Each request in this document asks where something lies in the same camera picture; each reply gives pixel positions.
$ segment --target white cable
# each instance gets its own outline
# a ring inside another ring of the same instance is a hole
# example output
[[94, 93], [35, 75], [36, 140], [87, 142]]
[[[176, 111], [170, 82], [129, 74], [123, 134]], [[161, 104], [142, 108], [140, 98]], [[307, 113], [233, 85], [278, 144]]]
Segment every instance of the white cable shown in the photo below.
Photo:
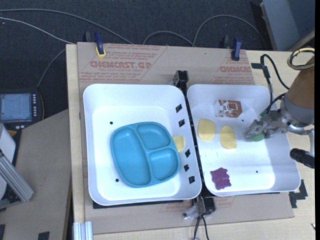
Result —
[[56, 14], [62, 14], [62, 15], [67, 15], [67, 16], [71, 16], [77, 19], [80, 19], [82, 21], [88, 22], [90, 24], [93, 24], [95, 26], [98, 26], [99, 28], [102, 28], [103, 30], [108, 31], [109, 33], [115, 35], [116, 37], [126, 41], [129, 44], [134, 45], [133, 42], [129, 41], [128, 39], [124, 38], [123, 36], [113, 32], [112, 30], [110, 30], [109, 28], [106, 28], [98, 23], [93, 22], [92, 20], [89, 20], [87, 18], [84, 17], [80, 17], [78, 15], [72, 14], [72, 13], [68, 13], [68, 12], [64, 12], [64, 11], [59, 11], [59, 10], [51, 10], [51, 9], [36, 9], [36, 8], [22, 8], [22, 9], [0, 9], [0, 13], [5, 13], [5, 12], [50, 12], [50, 13], [56, 13]]
[[233, 15], [228, 15], [228, 14], [221, 14], [221, 15], [216, 15], [216, 16], [213, 16], [213, 17], [210, 17], [208, 19], [206, 19], [197, 29], [196, 33], [195, 33], [195, 37], [194, 37], [194, 40], [193, 40], [193, 43], [192, 43], [192, 46], [193, 47], [196, 47], [196, 41], [197, 41], [197, 38], [198, 38], [198, 34], [201, 30], [201, 28], [206, 24], [208, 23], [209, 21], [213, 20], [213, 19], [217, 19], [217, 18], [232, 18], [232, 19], [236, 19], [236, 20], [239, 20], [239, 21], [242, 21], [244, 22], [245, 24], [247, 24], [248, 26], [250, 26], [258, 35], [259, 37], [261, 38], [261, 41], [263, 43], [263, 46], [265, 49], [267, 49], [267, 44], [263, 38], [263, 36], [260, 34], [260, 32], [252, 25], [250, 24], [248, 21], [246, 21], [245, 19], [243, 18], [240, 18], [240, 17], [237, 17], [237, 16], [233, 16]]
[[150, 35], [148, 35], [148, 36], [144, 39], [144, 41], [143, 41], [142, 44], [145, 45], [146, 42], [147, 42], [147, 40], [148, 40], [150, 37], [155, 36], [155, 35], [159, 35], [159, 34], [170, 34], [170, 35], [173, 35], [173, 36], [176, 36], [176, 37], [178, 37], [178, 38], [181, 38], [181, 39], [185, 40], [185, 41], [186, 41], [187, 43], [189, 43], [190, 45], [193, 45], [193, 43], [192, 43], [190, 40], [188, 40], [187, 38], [185, 38], [184, 36], [182, 36], [182, 35], [180, 35], [180, 34], [178, 34], [178, 33], [172, 32], [172, 31], [168, 31], [168, 30], [161, 30], [161, 31], [156, 31], [156, 32], [151, 33]]
[[39, 28], [39, 27], [37, 27], [37, 26], [31, 25], [31, 24], [26, 23], [26, 22], [24, 22], [24, 21], [17, 20], [17, 19], [13, 19], [13, 18], [4, 18], [4, 17], [0, 17], [0, 19], [6, 20], [6, 21], [11, 21], [11, 22], [18, 22], [18, 23], [25, 24], [25, 25], [27, 25], [27, 26], [29, 26], [29, 27], [32, 27], [32, 28], [34, 28], [34, 29], [36, 29], [36, 30], [39, 30], [39, 31], [41, 31], [41, 32], [43, 32], [43, 33], [45, 33], [45, 34], [47, 34], [47, 35], [49, 35], [49, 36], [51, 36], [51, 37], [59, 40], [59, 41], [65, 42], [65, 43], [67, 43], [67, 44], [74, 45], [73, 42], [69, 42], [69, 41], [63, 40], [63, 39], [61, 39], [61, 38], [59, 38], [59, 37], [57, 37], [57, 36], [55, 36], [55, 35], [47, 32], [47, 31], [45, 31], [45, 30], [43, 30], [43, 29], [41, 29], [41, 28]]

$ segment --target wooden table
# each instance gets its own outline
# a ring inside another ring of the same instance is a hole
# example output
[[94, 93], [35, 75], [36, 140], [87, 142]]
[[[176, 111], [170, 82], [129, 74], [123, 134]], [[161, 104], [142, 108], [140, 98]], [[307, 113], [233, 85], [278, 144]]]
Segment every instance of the wooden table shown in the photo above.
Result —
[[[204, 52], [210, 52], [210, 48], [202, 48]], [[264, 51], [246, 51], [250, 63], [259, 63], [260, 56]], [[298, 72], [287, 65], [287, 58], [290, 52], [286, 51], [268, 51], [276, 63], [282, 80], [290, 85]], [[70, 143], [71, 143], [71, 163], [72, 163], [72, 195], [73, 195], [73, 215], [75, 223], [84, 223], [86, 221], [85, 201], [84, 201], [84, 180], [83, 180], [83, 161], [82, 161], [82, 143], [81, 143], [81, 122], [80, 112], [80, 94], [78, 78], [78, 52], [77, 45], [68, 44], [66, 46], [67, 56], [67, 80], [68, 80], [68, 99], [69, 99], [69, 119], [70, 119]], [[308, 54], [302, 54], [297, 58], [296, 63], [306, 63]], [[272, 69], [272, 65], [265, 60], [269, 68], [271, 82], [273, 85], [274, 96], [278, 96], [287, 90], [280, 84], [277, 76]], [[252, 69], [253, 78], [256, 85], [267, 86], [263, 73], [260, 69]], [[307, 136], [299, 136], [288, 133], [291, 147], [309, 150], [310, 141]], [[228, 224], [215, 224], [208, 226], [208, 235], [210, 239], [297, 239], [310, 240], [316, 238], [315, 229], [312, 224], [316, 222], [315, 218], [315, 171], [302, 164], [298, 164], [301, 178], [304, 180], [308, 196], [305, 200], [299, 200], [298, 208], [294, 209], [294, 218], [263, 220], [252, 222], [239, 222]], [[95, 240], [162, 240], [192, 239], [194, 226], [166, 228], [156, 230], [119, 232], [109, 234], [95, 234]], [[201, 225], [197, 232], [197, 237], [205, 239], [205, 230]]]
[[22, 130], [15, 168], [34, 194], [0, 212], [0, 240], [67, 239], [72, 192], [68, 129], [64, 110]]

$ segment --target blue divided plate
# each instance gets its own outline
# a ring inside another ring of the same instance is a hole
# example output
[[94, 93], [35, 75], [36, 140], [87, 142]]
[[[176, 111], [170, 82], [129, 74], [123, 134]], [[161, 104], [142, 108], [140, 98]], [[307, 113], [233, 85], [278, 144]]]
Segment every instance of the blue divided plate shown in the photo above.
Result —
[[175, 143], [168, 130], [157, 122], [118, 128], [111, 136], [110, 147], [121, 178], [135, 188], [165, 182], [180, 168]]

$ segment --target small screen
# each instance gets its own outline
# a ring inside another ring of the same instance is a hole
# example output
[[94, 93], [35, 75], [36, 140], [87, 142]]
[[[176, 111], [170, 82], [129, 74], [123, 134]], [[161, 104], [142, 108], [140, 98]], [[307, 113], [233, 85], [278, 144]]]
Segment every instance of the small screen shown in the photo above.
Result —
[[0, 122], [31, 122], [31, 93], [0, 94]]

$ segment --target yellow object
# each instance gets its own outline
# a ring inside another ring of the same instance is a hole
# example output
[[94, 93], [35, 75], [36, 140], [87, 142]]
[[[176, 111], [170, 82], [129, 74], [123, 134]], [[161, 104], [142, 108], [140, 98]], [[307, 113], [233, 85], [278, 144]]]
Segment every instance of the yellow object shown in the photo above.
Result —
[[294, 57], [297, 56], [301, 52], [311, 52], [311, 53], [314, 54], [315, 53], [315, 49], [311, 48], [311, 47], [305, 47], [305, 48], [294, 50], [292, 52], [292, 54], [290, 55], [290, 57], [287, 59], [287, 63], [289, 65], [289, 67], [294, 69], [294, 70], [307, 70], [307, 69], [314, 68], [315, 67], [315, 59], [314, 59], [314, 57], [313, 57], [313, 60], [310, 60], [306, 65], [293, 65], [292, 64], [292, 61], [293, 61]]
[[107, 56], [107, 52], [104, 47], [103, 47], [103, 54], [99, 53], [98, 47], [95, 48], [95, 51], [96, 51], [96, 55], [98, 56], [99, 59], [102, 59]]
[[210, 142], [216, 135], [216, 124], [209, 120], [201, 118], [198, 125], [198, 136], [205, 142]]
[[186, 139], [184, 136], [174, 136], [172, 139], [178, 152], [184, 150], [186, 146]]
[[225, 125], [220, 131], [221, 145], [226, 149], [235, 149], [237, 147], [237, 140], [234, 130]]

